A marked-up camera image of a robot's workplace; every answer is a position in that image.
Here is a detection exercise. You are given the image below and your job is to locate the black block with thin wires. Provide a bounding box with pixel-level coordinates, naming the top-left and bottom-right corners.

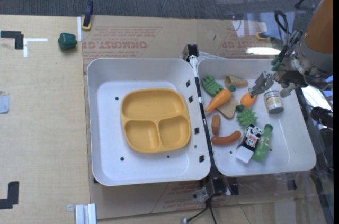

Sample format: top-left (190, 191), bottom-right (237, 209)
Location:
top-left (182, 44), bottom-right (200, 60)
top-left (192, 177), bottom-right (231, 202)

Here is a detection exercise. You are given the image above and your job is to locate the green plastic bottle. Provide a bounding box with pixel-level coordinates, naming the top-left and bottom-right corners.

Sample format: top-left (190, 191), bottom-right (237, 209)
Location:
top-left (251, 124), bottom-right (274, 163)

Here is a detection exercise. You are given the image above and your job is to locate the toy bread slice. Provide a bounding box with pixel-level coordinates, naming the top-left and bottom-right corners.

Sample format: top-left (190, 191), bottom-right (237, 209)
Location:
top-left (216, 97), bottom-right (239, 120)

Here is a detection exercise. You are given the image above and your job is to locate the small white and yellow can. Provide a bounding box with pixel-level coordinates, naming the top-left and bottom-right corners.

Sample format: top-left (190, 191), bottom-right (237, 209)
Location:
top-left (263, 89), bottom-right (284, 115)

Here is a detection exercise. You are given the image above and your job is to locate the cow print milk carton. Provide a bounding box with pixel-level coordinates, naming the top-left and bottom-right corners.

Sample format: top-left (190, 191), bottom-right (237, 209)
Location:
top-left (235, 123), bottom-right (263, 164)

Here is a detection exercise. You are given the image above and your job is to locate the brown cardboard board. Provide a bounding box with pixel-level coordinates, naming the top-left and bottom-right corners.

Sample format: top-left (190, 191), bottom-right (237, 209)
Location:
top-left (81, 15), bottom-right (320, 220)

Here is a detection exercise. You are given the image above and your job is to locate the white plastic tray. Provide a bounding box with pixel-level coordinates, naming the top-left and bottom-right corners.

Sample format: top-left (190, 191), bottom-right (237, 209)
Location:
top-left (86, 58), bottom-right (212, 187)
top-left (197, 58), bottom-right (317, 177)

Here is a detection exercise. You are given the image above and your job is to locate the small orange toy carrot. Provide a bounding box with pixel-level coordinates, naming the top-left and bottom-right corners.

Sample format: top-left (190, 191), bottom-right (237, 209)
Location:
top-left (235, 92), bottom-right (258, 113)

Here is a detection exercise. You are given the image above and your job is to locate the short brown toy sausage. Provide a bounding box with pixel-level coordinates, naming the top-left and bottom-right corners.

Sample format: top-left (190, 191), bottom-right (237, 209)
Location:
top-left (211, 114), bottom-right (221, 136)

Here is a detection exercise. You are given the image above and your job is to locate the tan toy ice-cream cone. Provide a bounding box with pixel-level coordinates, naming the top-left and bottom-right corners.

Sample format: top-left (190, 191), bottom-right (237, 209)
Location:
top-left (224, 75), bottom-right (249, 89)

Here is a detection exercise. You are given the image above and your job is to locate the long orange toy sausage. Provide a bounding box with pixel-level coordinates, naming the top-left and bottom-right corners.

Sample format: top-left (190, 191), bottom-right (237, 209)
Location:
top-left (211, 130), bottom-right (242, 146)

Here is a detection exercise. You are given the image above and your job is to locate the large orange toy carrot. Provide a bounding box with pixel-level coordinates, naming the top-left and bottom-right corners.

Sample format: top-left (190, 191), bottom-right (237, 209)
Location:
top-left (204, 84), bottom-right (237, 113)

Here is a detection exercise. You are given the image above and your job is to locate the thin black and white rod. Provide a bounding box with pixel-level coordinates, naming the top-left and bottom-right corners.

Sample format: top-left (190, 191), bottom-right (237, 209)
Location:
top-left (189, 55), bottom-right (221, 179)

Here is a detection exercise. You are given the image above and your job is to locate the black cylinder on white bracket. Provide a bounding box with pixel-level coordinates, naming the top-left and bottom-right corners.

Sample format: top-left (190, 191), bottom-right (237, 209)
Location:
top-left (310, 105), bottom-right (334, 130)

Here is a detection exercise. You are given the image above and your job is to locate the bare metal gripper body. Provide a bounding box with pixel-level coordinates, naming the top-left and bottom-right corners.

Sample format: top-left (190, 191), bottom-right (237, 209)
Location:
top-left (273, 58), bottom-right (326, 86)

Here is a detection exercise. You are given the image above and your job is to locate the green toy pepper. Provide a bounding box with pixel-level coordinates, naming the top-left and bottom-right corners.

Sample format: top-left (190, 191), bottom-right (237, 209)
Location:
top-left (57, 32), bottom-right (78, 51)

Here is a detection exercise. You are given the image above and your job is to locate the yellow divided plate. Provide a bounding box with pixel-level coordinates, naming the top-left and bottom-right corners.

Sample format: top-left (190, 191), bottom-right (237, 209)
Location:
top-left (120, 88), bottom-right (192, 154)

